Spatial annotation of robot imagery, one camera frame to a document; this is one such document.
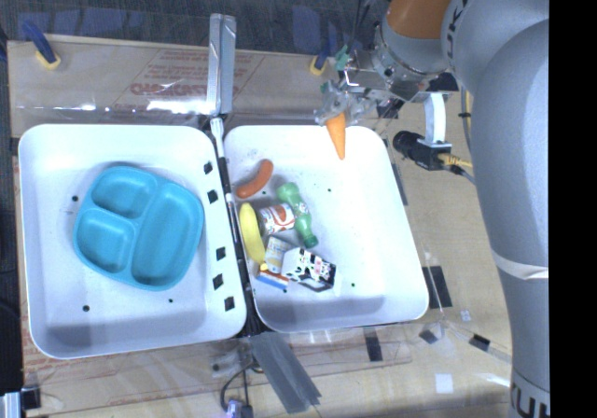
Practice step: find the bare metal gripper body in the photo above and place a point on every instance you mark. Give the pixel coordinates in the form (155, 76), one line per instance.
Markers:
(380, 78)

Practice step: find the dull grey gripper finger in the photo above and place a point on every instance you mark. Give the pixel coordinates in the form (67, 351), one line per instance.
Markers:
(359, 107)
(332, 101)

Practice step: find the orange toy carrot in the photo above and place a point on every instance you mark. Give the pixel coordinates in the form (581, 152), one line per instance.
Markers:
(337, 136)

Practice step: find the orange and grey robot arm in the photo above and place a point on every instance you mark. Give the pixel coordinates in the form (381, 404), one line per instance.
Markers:
(508, 136)

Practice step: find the orange toy sausage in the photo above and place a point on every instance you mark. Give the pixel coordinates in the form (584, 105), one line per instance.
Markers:
(255, 180)

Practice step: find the green plastic bottle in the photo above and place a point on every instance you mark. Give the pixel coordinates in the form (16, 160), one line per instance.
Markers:
(298, 211)

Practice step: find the white plastic tray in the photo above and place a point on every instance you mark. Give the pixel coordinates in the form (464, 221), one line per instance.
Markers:
(364, 229)
(56, 220)

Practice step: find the red and white can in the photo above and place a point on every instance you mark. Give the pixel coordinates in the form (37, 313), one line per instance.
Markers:
(276, 218)

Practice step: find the yellow banana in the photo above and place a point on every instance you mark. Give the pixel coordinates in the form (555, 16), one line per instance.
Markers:
(251, 232)

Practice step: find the yellow and white can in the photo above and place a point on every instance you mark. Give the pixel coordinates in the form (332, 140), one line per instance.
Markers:
(276, 254)

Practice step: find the white carton with black spots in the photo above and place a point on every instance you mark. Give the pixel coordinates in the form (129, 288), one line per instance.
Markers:
(310, 267)

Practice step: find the white packet, blue orange stripes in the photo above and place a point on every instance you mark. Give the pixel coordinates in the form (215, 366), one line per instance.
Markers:
(273, 280)

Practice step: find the brown cardboard board, red print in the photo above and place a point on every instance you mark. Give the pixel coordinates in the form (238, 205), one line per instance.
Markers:
(140, 75)

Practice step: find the blue divided plate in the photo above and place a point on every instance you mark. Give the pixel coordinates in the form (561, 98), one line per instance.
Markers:
(163, 229)

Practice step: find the black cylinder on white bracket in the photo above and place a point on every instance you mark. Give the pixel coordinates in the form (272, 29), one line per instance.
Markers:
(436, 127)

